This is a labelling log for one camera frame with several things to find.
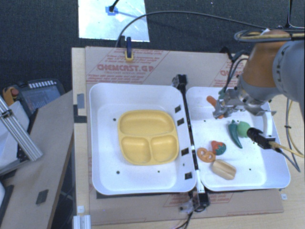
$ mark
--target toy cucumber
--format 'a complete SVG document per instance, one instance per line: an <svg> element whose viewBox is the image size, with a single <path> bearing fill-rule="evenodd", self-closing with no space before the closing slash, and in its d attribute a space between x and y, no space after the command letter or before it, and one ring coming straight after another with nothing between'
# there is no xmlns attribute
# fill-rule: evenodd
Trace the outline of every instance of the toy cucumber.
<svg viewBox="0 0 305 229"><path fill-rule="evenodd" d="M232 138L233 142L239 147L243 148L242 144L239 141L238 134L237 134L237 124L234 120L229 124L229 134Z"/></svg>

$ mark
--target yellow plate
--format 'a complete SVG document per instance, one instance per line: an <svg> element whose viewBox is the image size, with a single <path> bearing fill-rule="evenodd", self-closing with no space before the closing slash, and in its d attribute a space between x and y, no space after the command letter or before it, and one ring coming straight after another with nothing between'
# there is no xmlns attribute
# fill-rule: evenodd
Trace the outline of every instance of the yellow plate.
<svg viewBox="0 0 305 229"><path fill-rule="evenodd" d="M118 132L122 154L134 165L165 164L178 156L176 126L164 111L128 111L119 119Z"/></svg>

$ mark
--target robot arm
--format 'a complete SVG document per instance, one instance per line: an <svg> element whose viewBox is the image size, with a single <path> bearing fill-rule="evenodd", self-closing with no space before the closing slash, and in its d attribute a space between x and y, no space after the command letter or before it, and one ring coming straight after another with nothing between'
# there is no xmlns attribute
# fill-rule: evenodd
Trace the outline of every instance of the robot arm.
<svg viewBox="0 0 305 229"><path fill-rule="evenodd" d="M261 106L278 94L299 102L304 119L304 40L257 43L237 86L217 100L213 115L228 117L239 110L263 115Z"/></svg>

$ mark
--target toy pretzel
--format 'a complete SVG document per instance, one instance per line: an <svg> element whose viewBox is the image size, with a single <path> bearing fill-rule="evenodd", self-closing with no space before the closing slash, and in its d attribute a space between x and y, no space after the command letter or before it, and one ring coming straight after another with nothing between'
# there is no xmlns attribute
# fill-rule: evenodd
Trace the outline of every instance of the toy pretzel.
<svg viewBox="0 0 305 229"><path fill-rule="evenodd" d="M197 149L198 157L206 163L211 163L215 160L215 154L213 152L206 150L203 147Z"/></svg>

